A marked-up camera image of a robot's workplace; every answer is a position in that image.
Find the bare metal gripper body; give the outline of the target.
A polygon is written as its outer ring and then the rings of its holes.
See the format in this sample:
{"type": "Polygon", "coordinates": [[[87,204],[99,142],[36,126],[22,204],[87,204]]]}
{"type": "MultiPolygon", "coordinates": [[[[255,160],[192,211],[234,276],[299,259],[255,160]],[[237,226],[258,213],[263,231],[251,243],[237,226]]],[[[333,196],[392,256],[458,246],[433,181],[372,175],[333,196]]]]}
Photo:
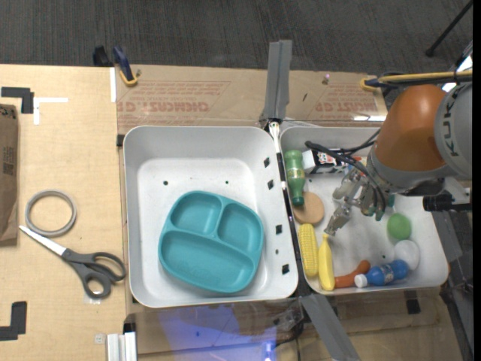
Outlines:
{"type": "Polygon", "coordinates": [[[347,178],[352,184],[347,204],[357,207],[367,217],[383,217],[390,206],[390,195],[357,168],[352,168],[347,178]]]}

